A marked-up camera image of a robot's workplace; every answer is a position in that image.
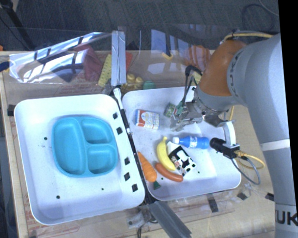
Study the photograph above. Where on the blue divided plate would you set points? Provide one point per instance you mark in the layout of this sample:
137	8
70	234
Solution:
68	148

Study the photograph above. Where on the white plastic tray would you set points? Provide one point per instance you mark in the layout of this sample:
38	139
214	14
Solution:
208	173
45	176

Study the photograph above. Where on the black and white cow-print carton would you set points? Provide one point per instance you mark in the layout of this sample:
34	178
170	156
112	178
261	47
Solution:
185	162

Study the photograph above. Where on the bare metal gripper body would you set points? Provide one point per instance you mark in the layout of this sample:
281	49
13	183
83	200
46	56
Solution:
193	112

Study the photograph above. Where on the orange sausage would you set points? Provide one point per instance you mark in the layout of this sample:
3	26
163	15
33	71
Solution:
169	173

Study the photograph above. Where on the blue bottle with white cap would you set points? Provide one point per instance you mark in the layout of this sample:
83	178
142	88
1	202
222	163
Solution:
193	142

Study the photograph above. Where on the small green can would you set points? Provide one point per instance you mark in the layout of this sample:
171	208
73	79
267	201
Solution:
168	110

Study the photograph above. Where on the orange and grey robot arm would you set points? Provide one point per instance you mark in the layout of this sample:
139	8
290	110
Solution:
262	85

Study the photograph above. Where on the white and orange carton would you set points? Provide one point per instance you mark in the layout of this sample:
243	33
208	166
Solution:
147	119

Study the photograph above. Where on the yellow banana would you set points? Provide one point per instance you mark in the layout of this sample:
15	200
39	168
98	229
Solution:
163	154

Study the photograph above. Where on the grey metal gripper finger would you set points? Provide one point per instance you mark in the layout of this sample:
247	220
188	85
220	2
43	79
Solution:
174	121
184	125

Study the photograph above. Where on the black cylinder on white bracket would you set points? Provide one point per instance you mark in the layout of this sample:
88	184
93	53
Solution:
222	145

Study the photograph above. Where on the small yellow round toy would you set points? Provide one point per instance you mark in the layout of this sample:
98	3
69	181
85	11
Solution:
139	80
130	77

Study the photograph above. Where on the orange carrot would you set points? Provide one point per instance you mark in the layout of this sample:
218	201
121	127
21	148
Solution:
147	169

